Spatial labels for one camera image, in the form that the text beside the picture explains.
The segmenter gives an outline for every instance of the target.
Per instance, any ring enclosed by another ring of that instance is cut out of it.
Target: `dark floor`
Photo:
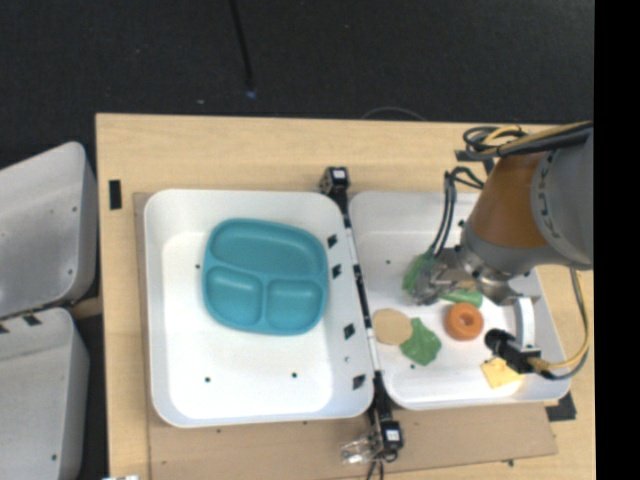
[[[0,11],[0,167],[68,140],[95,162],[96,112],[593,118],[595,0],[0,0]],[[86,326],[99,364],[101,322]],[[100,372],[83,478],[104,468]]]

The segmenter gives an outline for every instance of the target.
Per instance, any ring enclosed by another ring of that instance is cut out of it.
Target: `blue divided plate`
[[[243,331],[294,335],[311,330],[327,300],[327,256],[300,228],[229,219],[207,241],[202,288],[216,320]]]

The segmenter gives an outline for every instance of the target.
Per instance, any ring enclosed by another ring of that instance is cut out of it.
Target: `orange toy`
[[[484,318],[473,304],[458,302],[449,308],[444,317],[444,328],[452,338],[472,340],[484,327]]]

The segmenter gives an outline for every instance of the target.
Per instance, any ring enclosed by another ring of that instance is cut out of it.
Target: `green toy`
[[[440,298],[450,302],[468,302],[477,308],[482,306],[482,293],[478,290],[467,290],[465,288],[461,288],[449,293],[443,293],[440,295]]]
[[[402,289],[407,293],[413,294],[420,271],[423,269],[431,270],[436,264],[434,250],[433,246],[429,247],[424,253],[417,256],[409,266],[402,279]]]
[[[440,339],[419,318],[411,319],[413,334],[400,345],[400,350],[412,361],[427,366],[438,355],[442,343]]]

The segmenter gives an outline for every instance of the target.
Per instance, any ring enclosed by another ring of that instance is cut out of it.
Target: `white tray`
[[[97,199],[77,142],[0,171],[0,316],[73,301],[89,289]]]
[[[448,246],[459,242],[456,223],[465,219],[476,194],[460,193],[455,207]],[[356,249],[363,272],[367,300],[372,316],[377,310],[395,308],[407,316],[419,317],[441,340],[437,358],[426,367],[413,365],[397,346],[377,343],[384,384],[391,398],[408,409],[463,407],[481,404],[557,400],[569,389],[569,380],[550,381],[526,375],[522,381],[492,389],[480,365],[492,357],[484,344],[484,334],[492,328],[515,334],[511,306],[499,307],[484,297],[480,308],[485,327],[469,342],[450,338],[443,327],[443,316],[451,303],[437,302],[417,306],[402,290],[402,278],[413,258],[433,241],[442,218],[442,194],[363,192],[350,205]],[[539,297],[534,304],[536,342],[544,357],[564,359],[562,347],[544,300],[542,288],[533,272],[512,283],[526,296]]]
[[[151,397],[163,419],[198,427],[366,411],[373,367],[349,241],[333,201],[301,192],[166,190],[149,199],[143,218]],[[328,302],[311,331],[243,332],[209,315],[200,267],[211,230],[230,218],[300,227],[324,244]],[[337,242],[329,247],[331,235]],[[333,279],[338,264],[341,274]],[[346,339],[350,325],[355,332]]]
[[[81,466],[89,355],[68,311],[3,320],[0,478],[72,480]]]

